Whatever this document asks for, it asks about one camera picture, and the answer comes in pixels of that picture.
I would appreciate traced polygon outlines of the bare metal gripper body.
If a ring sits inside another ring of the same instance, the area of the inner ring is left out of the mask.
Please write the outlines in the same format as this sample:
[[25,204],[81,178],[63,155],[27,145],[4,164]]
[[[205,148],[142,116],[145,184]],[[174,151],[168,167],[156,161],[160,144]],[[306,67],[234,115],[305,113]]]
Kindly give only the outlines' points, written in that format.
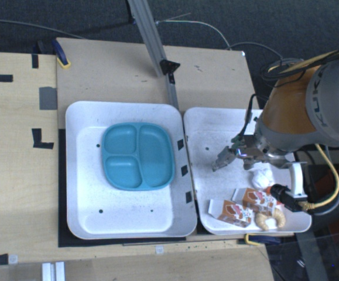
[[293,153],[294,150],[281,150],[269,144],[262,136],[256,135],[237,135],[235,137],[235,154],[239,159],[254,157],[256,163],[269,163],[279,169],[282,169],[290,161],[286,155]]

